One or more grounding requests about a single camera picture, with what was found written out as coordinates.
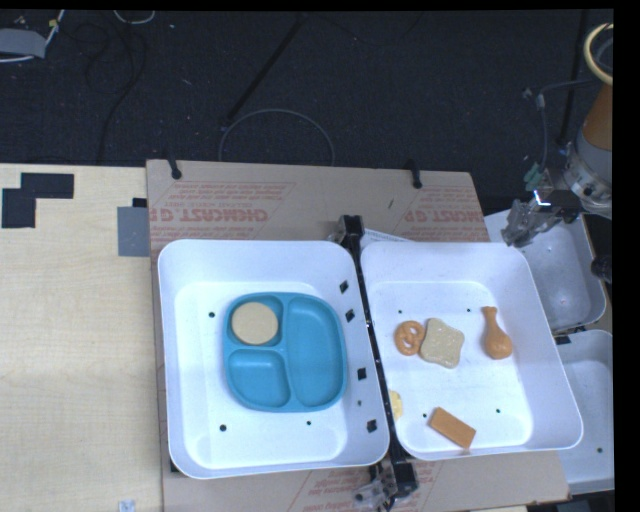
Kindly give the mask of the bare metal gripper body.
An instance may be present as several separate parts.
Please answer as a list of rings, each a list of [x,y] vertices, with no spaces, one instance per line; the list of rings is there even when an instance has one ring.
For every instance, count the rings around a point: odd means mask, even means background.
[[[611,220],[611,185],[583,168],[546,169],[542,206],[567,219],[586,213]]]

